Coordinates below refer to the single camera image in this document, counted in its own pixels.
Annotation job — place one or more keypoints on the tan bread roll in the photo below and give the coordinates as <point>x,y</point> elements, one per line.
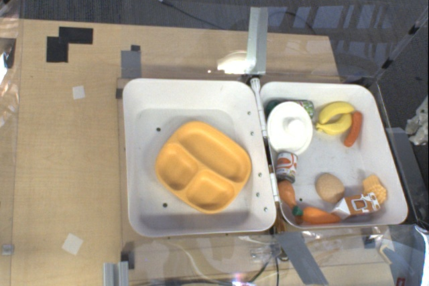
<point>330,188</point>

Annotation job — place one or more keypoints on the orange sausage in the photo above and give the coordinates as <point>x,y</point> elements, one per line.
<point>354,130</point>

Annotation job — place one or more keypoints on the green can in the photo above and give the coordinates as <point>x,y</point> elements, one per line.
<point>307,106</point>

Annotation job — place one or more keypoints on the yellow banana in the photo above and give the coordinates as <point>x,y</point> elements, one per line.
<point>335,108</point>

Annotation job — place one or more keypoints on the orange carrot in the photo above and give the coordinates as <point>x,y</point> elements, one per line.
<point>318,216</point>
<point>286,194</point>

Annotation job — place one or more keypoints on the orange and white carton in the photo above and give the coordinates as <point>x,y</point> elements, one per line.
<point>357,206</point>

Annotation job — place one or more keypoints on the yellow waffle biscuit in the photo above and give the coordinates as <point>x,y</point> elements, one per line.
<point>375,189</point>

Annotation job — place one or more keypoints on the white bowl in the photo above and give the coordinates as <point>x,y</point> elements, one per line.
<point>288,140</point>

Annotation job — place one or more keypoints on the white plastic tray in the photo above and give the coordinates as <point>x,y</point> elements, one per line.
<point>140,177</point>
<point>335,157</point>

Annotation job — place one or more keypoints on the orange divided plate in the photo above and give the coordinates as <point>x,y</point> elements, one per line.
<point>204,157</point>

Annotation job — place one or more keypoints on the red and white can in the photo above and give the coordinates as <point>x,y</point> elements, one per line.
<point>286,164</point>

